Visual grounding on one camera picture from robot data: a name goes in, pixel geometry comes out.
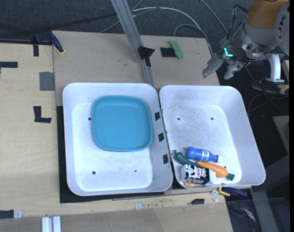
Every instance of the small box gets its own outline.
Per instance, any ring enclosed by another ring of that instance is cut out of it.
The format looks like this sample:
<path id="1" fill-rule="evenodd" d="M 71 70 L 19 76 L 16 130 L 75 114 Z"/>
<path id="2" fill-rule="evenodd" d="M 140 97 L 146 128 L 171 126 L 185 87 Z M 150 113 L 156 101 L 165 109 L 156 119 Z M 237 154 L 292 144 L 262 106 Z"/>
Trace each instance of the small box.
<path id="1" fill-rule="evenodd" d="M 198 168 L 194 165 L 183 165 L 180 174 L 182 182 L 204 185 L 210 181 L 209 169 Z"/>

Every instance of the blue bottle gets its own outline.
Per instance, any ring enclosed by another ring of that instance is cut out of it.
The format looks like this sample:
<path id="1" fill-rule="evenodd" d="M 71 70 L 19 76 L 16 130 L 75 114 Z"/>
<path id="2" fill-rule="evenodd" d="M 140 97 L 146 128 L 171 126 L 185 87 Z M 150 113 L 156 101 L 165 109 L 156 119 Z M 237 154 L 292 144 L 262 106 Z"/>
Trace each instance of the blue bottle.
<path id="1" fill-rule="evenodd" d="M 185 156 L 191 160 L 198 160 L 198 161 L 215 161 L 221 162 L 222 157 L 219 155 L 214 155 L 210 151 L 205 149 L 196 149 L 194 147 L 188 147 L 185 151 Z"/>

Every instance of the teal light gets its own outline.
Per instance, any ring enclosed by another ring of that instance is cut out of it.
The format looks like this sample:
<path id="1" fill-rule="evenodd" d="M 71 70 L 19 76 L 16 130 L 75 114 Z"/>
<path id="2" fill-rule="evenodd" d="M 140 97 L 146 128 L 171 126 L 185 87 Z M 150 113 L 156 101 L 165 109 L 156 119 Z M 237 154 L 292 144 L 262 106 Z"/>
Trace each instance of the teal light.
<path id="1" fill-rule="evenodd" d="M 224 48 L 224 51 L 225 51 L 226 56 L 228 56 L 228 57 L 232 57 L 233 56 L 232 54 L 228 54 L 226 47 Z"/>

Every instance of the black mat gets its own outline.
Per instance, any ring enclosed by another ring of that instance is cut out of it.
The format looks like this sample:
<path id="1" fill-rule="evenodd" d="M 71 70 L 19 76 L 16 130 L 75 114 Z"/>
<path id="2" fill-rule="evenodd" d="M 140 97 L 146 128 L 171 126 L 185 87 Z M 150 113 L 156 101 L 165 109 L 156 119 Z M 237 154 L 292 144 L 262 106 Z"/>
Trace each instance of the black mat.
<path id="1" fill-rule="evenodd" d="M 60 203 L 89 202 L 105 199 L 120 199 L 145 196 L 163 195 L 163 192 L 144 192 L 128 193 L 114 195 L 97 195 L 97 196 L 79 196 L 73 193 L 66 180 L 66 162 L 65 162 L 65 137 L 64 137 L 64 117 L 63 106 L 57 106 L 57 132 L 58 132 L 58 156 L 59 156 L 59 184 L 60 184 Z"/>

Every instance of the blue plate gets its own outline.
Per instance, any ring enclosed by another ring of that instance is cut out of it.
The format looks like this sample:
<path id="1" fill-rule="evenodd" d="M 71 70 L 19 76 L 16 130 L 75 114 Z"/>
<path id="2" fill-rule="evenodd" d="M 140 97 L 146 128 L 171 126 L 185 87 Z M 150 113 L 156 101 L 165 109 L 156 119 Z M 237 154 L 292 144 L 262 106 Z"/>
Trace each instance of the blue plate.
<path id="1" fill-rule="evenodd" d="M 102 96 L 92 107 L 95 142 L 105 150 L 143 150 L 153 140 L 149 106 L 131 96 Z"/>

